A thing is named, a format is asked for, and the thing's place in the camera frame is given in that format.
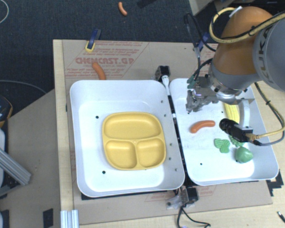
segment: yellow plate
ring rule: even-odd
[[[103,122],[102,136],[105,156],[117,169],[150,169],[166,158],[162,125],[150,113],[111,114]]]

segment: white cable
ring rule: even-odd
[[[6,6],[6,8],[7,8],[7,12],[6,12],[6,15],[5,15],[5,17],[0,21],[0,24],[8,17],[8,15],[9,15],[9,6],[8,6],[8,4],[4,1],[4,0],[0,0],[1,2],[3,2],[4,3],[4,5]]]

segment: cable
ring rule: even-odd
[[[7,13],[6,13],[6,15],[5,15],[5,17],[0,21],[0,24],[8,17],[8,15],[9,15],[9,6],[8,6],[8,4],[4,1],[4,0],[0,0],[1,2],[3,2],[4,3],[4,5],[6,6],[6,8],[7,8]]]
[[[187,32],[189,33],[189,36],[192,37],[191,32],[190,32],[190,27],[189,27],[189,20],[188,20],[188,16],[190,16],[192,18],[192,21],[197,29],[197,32],[199,34],[199,38],[202,41],[202,43],[205,45],[205,47],[207,47],[209,50],[211,51],[216,51],[215,49],[213,49],[212,47],[210,47],[207,42],[204,40],[199,23],[197,21],[197,19],[190,13],[186,13],[186,15],[184,16],[184,24],[186,25],[186,29]]]
[[[259,84],[257,82],[255,82],[255,86],[256,86],[256,89],[258,90],[258,92],[260,93],[260,95],[262,96],[262,98],[264,99],[264,101],[266,102],[266,105],[269,106],[271,111],[277,117],[277,119],[280,122],[282,128],[277,130],[277,131],[273,131],[273,132],[269,132],[269,133],[265,133],[265,134],[259,134],[259,135],[248,133],[247,136],[250,138],[252,143],[254,143],[255,145],[266,146],[266,145],[272,145],[272,144],[278,143],[278,142],[282,141],[284,139],[284,136],[285,136],[285,121],[284,121],[284,118],[278,112],[278,110],[270,103],[270,100],[267,99],[267,97],[265,96],[265,94],[263,93],[263,91],[261,90],[261,88],[260,88],[260,86],[259,86]],[[268,136],[271,136],[271,135],[275,135],[275,134],[278,134],[278,133],[282,133],[282,137],[280,139],[274,141],[274,142],[261,143],[261,142],[256,140],[256,139],[260,139],[260,138],[263,138],[263,137],[268,137]]]
[[[183,209],[183,207],[180,207],[180,211],[179,211],[179,213],[178,213],[178,215],[177,215],[177,227],[178,227],[178,228],[181,228],[181,226],[180,226],[180,218],[181,218],[181,213],[182,213],[182,212],[187,216],[187,218],[188,218],[189,220],[191,220],[191,221],[193,221],[193,222],[195,222],[195,223],[199,223],[199,224],[205,225],[204,228],[211,227],[211,225],[210,225],[209,223],[207,223],[207,222],[201,222],[201,221],[193,220],[193,219],[185,212],[185,210]]]
[[[234,11],[235,8],[225,8],[222,9],[221,11],[219,11],[216,15],[213,16],[210,26],[209,26],[209,33],[210,36],[213,40],[215,40],[218,43],[234,43],[234,42],[238,42],[244,39],[247,39],[251,36],[254,36],[257,32],[261,31],[262,29],[276,23],[277,21],[285,18],[285,11],[280,12],[276,15],[274,15],[273,17],[265,20],[264,22],[258,24],[255,27],[252,27],[250,30],[245,31],[244,33],[241,33],[239,35],[236,36],[232,36],[232,37],[225,37],[225,38],[219,38],[214,34],[214,23],[215,21],[218,19],[219,16],[221,16],[222,14],[226,13],[226,12],[231,12]]]
[[[0,80],[0,83],[13,83],[13,84],[26,85],[26,86],[33,87],[33,88],[35,88],[35,89],[37,89],[37,90],[40,90],[42,93],[46,94],[46,91],[45,91],[45,90],[39,88],[38,86],[29,84],[29,83],[25,83],[25,82],[13,81],[13,80]]]

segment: orange sausage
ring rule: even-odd
[[[123,8],[123,3],[122,2],[119,2],[118,3],[118,8],[119,8],[119,11],[124,15],[124,16],[127,16],[128,15],[128,12],[126,10],[124,10]]]
[[[99,64],[97,62],[94,62],[92,64],[92,68],[96,71],[96,73],[98,74],[98,78],[100,80],[105,80],[105,72],[103,71],[103,69],[99,66]]]
[[[190,133],[196,133],[202,127],[214,127],[214,126],[215,126],[215,121],[213,120],[200,121],[200,122],[195,123],[190,128]]]

